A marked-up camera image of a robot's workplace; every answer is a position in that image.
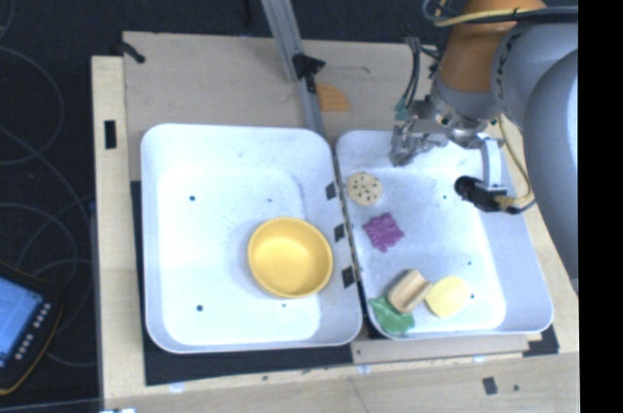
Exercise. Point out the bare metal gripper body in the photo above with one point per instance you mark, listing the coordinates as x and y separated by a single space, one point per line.
438 124

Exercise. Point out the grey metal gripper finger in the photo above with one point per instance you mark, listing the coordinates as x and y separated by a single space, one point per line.
400 150
422 144

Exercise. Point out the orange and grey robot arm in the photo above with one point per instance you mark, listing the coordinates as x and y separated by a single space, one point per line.
535 75

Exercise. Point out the tan chocolate chip biscuit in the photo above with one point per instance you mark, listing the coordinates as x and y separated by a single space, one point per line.
364 188

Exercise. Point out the purple grapes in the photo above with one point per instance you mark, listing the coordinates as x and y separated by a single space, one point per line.
384 232

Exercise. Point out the orange half-round slice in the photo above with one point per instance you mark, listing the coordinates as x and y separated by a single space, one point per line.
333 99

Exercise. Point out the white plastic tray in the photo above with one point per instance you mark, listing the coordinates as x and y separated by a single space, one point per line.
209 255
438 231

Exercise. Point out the tan bread roll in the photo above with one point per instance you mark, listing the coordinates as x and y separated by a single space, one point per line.
408 290

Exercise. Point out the yellow bowl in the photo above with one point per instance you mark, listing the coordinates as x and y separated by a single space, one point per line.
289 257

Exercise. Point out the yellow cheese slice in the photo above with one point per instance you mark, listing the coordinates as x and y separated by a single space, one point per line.
448 297

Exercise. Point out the green lettuce leaf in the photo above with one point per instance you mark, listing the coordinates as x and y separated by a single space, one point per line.
393 321

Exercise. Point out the brown cardboard board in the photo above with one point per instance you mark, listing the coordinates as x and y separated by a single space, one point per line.
204 80

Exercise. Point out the black cylinder on white bracket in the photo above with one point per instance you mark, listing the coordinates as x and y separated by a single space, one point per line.
479 194

